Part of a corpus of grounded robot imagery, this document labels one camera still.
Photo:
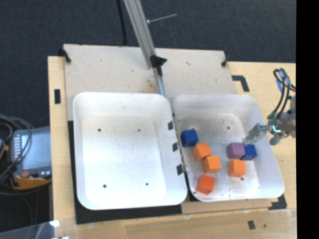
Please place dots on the white plastic tray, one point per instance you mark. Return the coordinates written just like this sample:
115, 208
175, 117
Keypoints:
124, 158
219, 108

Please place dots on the pale wooden board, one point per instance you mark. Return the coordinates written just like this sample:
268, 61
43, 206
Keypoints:
112, 68

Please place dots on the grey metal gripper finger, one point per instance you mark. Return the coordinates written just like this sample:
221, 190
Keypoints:
252, 133
260, 133

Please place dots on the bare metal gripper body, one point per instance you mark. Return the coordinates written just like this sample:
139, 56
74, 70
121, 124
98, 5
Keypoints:
287, 124

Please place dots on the orange cube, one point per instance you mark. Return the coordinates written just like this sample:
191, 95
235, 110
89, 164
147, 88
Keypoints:
212, 163
236, 167
201, 151

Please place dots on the thin black and white rod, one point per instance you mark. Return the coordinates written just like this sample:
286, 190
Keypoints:
180, 148

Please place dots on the purple cube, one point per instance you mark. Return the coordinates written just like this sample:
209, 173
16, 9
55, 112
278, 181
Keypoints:
235, 150

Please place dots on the red-orange cube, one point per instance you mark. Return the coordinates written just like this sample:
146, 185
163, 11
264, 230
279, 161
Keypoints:
205, 184

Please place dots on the blue cube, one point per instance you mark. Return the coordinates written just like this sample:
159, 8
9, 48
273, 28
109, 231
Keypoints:
250, 152
189, 137

